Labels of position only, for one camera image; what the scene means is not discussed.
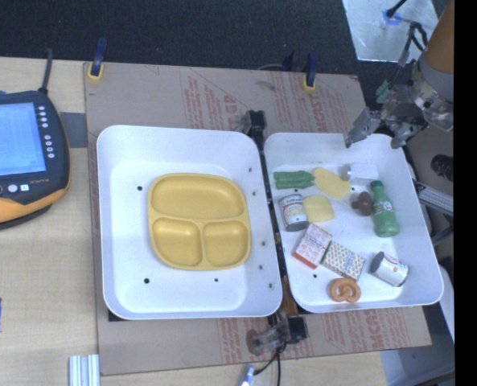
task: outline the brown toy food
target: brown toy food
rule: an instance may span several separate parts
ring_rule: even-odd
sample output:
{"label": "brown toy food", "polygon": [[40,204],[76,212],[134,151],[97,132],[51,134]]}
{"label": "brown toy food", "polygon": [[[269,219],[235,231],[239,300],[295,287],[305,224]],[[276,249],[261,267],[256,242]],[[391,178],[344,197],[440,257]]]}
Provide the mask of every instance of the brown toy food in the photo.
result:
{"label": "brown toy food", "polygon": [[372,213],[372,199],[368,191],[362,191],[351,205],[353,209],[359,209],[362,216],[370,216]]}
{"label": "brown toy food", "polygon": [[341,277],[331,283],[329,289],[331,298],[336,302],[356,302],[361,296],[361,289],[350,277]]}

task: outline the green bottle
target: green bottle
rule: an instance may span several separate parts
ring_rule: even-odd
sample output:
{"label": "green bottle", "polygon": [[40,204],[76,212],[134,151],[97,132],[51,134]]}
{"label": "green bottle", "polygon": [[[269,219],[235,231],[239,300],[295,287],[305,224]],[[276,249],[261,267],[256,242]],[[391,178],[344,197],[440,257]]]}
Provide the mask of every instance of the green bottle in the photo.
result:
{"label": "green bottle", "polygon": [[379,237],[395,236],[399,232],[396,215],[393,212],[392,202],[384,193],[383,183],[374,180],[370,183],[374,196],[372,198],[372,214],[376,223],[376,234]]}

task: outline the toy pretzel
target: toy pretzel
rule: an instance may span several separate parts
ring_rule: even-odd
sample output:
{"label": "toy pretzel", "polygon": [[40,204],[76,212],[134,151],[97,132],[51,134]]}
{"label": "toy pretzel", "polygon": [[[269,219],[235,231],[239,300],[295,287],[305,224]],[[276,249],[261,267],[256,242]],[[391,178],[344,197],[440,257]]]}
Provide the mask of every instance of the toy pretzel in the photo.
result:
{"label": "toy pretzel", "polygon": [[335,279],[331,283],[329,294],[336,302],[347,301],[353,303],[360,298],[361,290],[353,279],[350,277],[342,277],[340,279]]}

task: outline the yellow cheese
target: yellow cheese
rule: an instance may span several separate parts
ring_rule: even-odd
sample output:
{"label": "yellow cheese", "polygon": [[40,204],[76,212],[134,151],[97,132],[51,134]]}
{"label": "yellow cheese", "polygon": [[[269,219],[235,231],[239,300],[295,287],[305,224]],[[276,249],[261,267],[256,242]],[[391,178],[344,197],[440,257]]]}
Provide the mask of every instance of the yellow cheese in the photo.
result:
{"label": "yellow cheese", "polygon": [[342,180],[332,171],[322,167],[317,167],[313,170],[313,176],[315,177],[315,186],[333,199],[341,199],[347,196],[351,190],[351,185],[348,181]]}
{"label": "yellow cheese", "polygon": [[306,197],[302,204],[310,223],[323,222],[335,217],[331,202],[326,196],[313,195]]}

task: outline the cracker box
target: cracker box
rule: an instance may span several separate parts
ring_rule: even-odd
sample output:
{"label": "cracker box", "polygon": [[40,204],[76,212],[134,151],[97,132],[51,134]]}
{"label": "cracker box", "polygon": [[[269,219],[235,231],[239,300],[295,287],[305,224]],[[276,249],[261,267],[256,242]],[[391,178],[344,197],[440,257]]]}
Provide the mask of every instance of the cracker box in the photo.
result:
{"label": "cracker box", "polygon": [[331,234],[311,223],[292,256],[312,269],[317,269],[331,239]]}
{"label": "cracker box", "polygon": [[365,258],[332,240],[322,264],[342,277],[358,280],[365,265]]}

